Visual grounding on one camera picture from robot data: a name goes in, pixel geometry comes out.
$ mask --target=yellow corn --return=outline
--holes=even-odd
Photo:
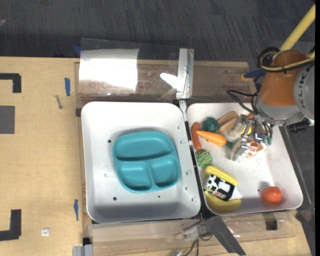
[[[229,173],[225,172],[224,170],[221,170],[220,168],[214,166],[214,165],[208,165],[206,168],[205,168],[205,173],[208,174],[208,175],[215,175],[217,176],[218,178],[226,181],[226,182],[229,182],[230,184],[236,186],[238,185],[238,181],[235,177],[233,177],[232,175],[230,175]]]

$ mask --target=dark background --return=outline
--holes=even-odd
[[[195,60],[248,62],[280,47],[312,0],[0,0],[0,56],[79,57],[81,38],[194,49]],[[315,22],[295,49],[315,45]],[[281,129],[303,190],[298,209],[315,255],[315,127]]]

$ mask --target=teal divided plate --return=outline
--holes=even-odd
[[[175,145],[162,132],[140,131],[122,135],[115,140],[112,155],[120,183],[130,192],[167,189],[180,179]]]

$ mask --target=wooden table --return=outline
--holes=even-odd
[[[78,58],[0,57],[0,73],[19,73],[22,79],[21,93],[13,93],[12,81],[0,80],[0,106],[15,106],[15,133],[0,134],[0,231],[9,229],[11,210],[21,209],[22,216],[21,236],[0,241],[1,255],[71,256],[73,246],[82,245],[77,62]],[[70,79],[70,96],[65,78]],[[311,255],[301,224],[294,218],[292,223],[293,237],[240,245],[248,255]],[[49,236],[42,236],[43,228],[50,228]],[[199,255],[225,253],[221,245],[199,250]],[[144,255],[170,255],[170,251]]]

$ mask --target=red tomato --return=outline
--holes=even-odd
[[[277,186],[268,187],[263,191],[263,198],[269,204],[279,204],[282,199],[282,193]]]

